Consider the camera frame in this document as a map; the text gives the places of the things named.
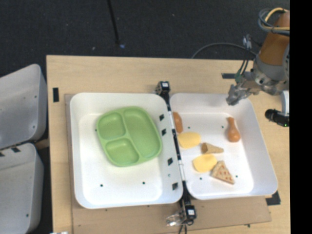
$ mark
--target green plate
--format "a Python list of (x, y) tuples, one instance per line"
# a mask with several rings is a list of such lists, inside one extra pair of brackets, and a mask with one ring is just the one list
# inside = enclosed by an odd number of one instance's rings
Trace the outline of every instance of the green plate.
[(162, 141), (152, 118), (140, 107), (109, 111), (97, 120), (97, 136), (116, 166), (132, 166), (158, 156)]

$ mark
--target toy pizza slice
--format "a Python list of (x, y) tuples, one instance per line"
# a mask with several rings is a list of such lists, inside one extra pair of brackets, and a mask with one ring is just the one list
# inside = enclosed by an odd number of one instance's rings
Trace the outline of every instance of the toy pizza slice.
[(212, 177), (220, 179), (222, 181), (228, 182), (230, 184), (234, 184), (235, 181), (232, 177), (232, 175), (230, 174), (228, 168), (226, 167), (224, 161), (219, 161), (215, 167), (213, 168)]

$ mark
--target white container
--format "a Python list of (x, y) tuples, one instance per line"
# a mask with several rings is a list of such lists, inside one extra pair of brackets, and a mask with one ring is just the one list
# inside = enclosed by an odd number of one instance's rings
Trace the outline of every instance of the white container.
[(0, 234), (24, 234), (41, 217), (43, 163), (28, 142), (45, 131), (47, 87), (33, 64), (0, 78), (0, 91)]
[[(180, 114), (184, 132), (199, 133), (202, 143), (223, 148), (223, 153), (214, 156), (218, 161), (225, 161), (235, 180), (232, 185), (211, 177), (210, 172), (197, 172), (192, 160), (201, 155), (200, 147), (180, 148), (188, 191), (201, 200), (271, 195), (277, 190), (277, 179), (254, 108), (249, 99), (229, 106), (226, 97), (226, 94), (174, 94), (171, 97), (171, 109)], [(228, 141), (227, 117), (235, 119), (241, 135), (239, 142)]]
[[(215, 154), (224, 160), (235, 184), (198, 173), (192, 160), (201, 155), (200, 146), (180, 148), (183, 171), (179, 170), (172, 134), (173, 118), (163, 98), (155, 94), (81, 93), (72, 97), (70, 125), (75, 197), (85, 208), (165, 204), (177, 202), (182, 193), (180, 173), (185, 175), (191, 196), (201, 200), (255, 195), (270, 195), (277, 180), (248, 99), (228, 106), (224, 94), (176, 94), (171, 97), (172, 111), (182, 117), (184, 131), (197, 132), (202, 142), (224, 148)], [(163, 150), (157, 158), (131, 166), (117, 167), (103, 152), (95, 132), (96, 121), (104, 113), (125, 106), (139, 106), (154, 120), (162, 136)], [(226, 138), (226, 118), (236, 120), (241, 140)], [(173, 163), (168, 166), (168, 159)]]
[[(102, 114), (126, 106), (138, 106), (148, 112), (159, 129), (163, 148), (152, 160), (118, 167), (105, 155), (95, 129)], [(183, 187), (172, 127), (167, 105), (161, 97), (154, 94), (77, 94), (70, 100), (70, 122), (74, 191), (81, 206), (95, 209), (166, 204), (180, 199)]]
[(43, 163), (30, 143), (0, 156), (0, 234), (24, 234), (40, 221)]
[(32, 64), (0, 79), (0, 149), (39, 139), (46, 128), (47, 86)]

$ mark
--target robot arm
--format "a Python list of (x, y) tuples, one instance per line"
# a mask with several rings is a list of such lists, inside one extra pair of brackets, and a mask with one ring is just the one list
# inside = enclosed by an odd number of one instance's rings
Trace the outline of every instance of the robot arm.
[[(281, 15), (274, 25), (270, 25), (268, 20), (275, 14)], [(241, 99), (247, 98), (251, 94), (257, 95), (264, 91), (270, 95), (282, 95), (289, 90), (289, 42), (290, 42), (290, 11), (283, 8), (273, 10), (262, 10), (259, 13), (258, 24), (260, 28), (268, 32), (267, 37), (253, 60), (253, 68), (246, 72), (243, 65), (235, 75), (236, 85), (231, 85), (229, 96), (226, 101), (229, 105), (236, 105)], [(249, 40), (245, 39), (245, 46), (250, 50)], [(272, 111), (266, 112), (266, 117), (272, 121), (289, 126), (289, 112), (276, 111), (278, 117), (272, 117)]]

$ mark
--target wooden table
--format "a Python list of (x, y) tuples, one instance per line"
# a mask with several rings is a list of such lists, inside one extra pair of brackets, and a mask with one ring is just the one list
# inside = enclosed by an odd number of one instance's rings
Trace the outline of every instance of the wooden table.
[[(48, 116), (53, 231), (70, 234), (177, 233), (164, 217), (172, 205), (88, 210), (78, 205), (71, 188), (65, 95), (80, 92), (151, 93), (169, 81), (171, 93), (227, 94), (239, 60), (47, 56)], [(269, 108), (281, 110), (280, 97), (250, 96), (278, 179), (280, 205), (267, 206), (264, 196), (227, 200), (193, 200), (198, 211), (191, 234), (290, 233), (289, 128), (269, 122)]]

